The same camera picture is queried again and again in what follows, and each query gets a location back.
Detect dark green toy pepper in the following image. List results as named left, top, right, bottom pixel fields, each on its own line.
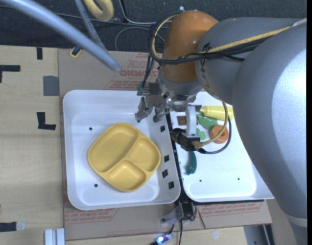
left=185, top=151, right=198, bottom=176

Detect white plastic tray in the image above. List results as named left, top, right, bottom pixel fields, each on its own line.
left=168, top=91, right=275, bottom=203
left=62, top=89, right=182, bottom=211

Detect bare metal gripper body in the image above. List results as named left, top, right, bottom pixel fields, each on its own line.
left=145, top=83, right=197, bottom=112

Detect orange doughnut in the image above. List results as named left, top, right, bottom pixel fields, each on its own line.
left=209, top=125, right=230, bottom=144

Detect light green toy bottle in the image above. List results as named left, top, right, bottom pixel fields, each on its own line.
left=196, top=113, right=219, bottom=130

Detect black block with wires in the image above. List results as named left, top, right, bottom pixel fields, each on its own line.
left=181, top=201, right=196, bottom=220

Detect yellow squeeze bottle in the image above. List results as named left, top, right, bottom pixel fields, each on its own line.
left=199, top=105, right=234, bottom=121

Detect yellow divided plate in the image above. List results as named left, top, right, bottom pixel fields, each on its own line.
left=87, top=122, right=162, bottom=193

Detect brown cardboard board red print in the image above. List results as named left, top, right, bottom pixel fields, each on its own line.
left=57, top=48, right=273, bottom=241

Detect black cylinder on white bracket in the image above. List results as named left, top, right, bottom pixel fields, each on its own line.
left=170, top=105, right=201, bottom=152

